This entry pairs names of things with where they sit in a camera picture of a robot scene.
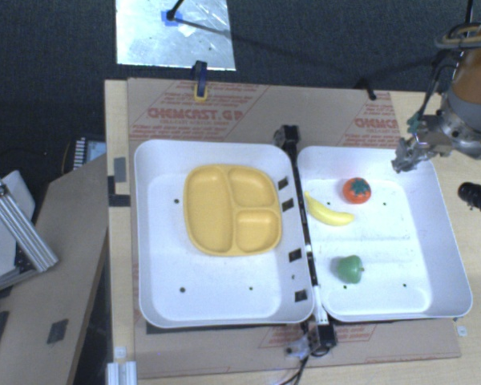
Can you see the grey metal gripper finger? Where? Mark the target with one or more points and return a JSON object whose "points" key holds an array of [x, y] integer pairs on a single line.
{"points": [[400, 159], [418, 154]]}

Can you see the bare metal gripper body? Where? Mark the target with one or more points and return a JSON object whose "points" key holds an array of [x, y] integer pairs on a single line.
{"points": [[445, 136]]}

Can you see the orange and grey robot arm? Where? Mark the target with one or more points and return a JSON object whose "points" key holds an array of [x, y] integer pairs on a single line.
{"points": [[475, 70]]}

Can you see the orange tomato with green top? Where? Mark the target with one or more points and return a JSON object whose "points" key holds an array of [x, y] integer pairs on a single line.
{"points": [[356, 194]]}

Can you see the yellow banana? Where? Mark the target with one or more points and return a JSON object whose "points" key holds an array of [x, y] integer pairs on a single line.
{"points": [[328, 216]]}

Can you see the white plastic tray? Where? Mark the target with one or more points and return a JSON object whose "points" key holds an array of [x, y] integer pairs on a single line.
{"points": [[389, 263], [208, 287]]}

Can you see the thin black and white rod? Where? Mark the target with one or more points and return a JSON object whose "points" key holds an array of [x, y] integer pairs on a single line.
{"points": [[302, 223]]}

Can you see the green bell pepper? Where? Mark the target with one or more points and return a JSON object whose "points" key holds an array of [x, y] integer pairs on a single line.
{"points": [[348, 271]]}

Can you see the brown cardboard board, red print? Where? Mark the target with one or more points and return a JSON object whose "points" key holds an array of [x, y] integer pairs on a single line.
{"points": [[240, 106]]}

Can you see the yellow divided plate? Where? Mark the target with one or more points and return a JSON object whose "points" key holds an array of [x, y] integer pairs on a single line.
{"points": [[208, 211]]}

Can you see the black cylinder on white bracket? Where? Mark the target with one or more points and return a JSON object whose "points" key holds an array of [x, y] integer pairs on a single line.
{"points": [[478, 197]]}

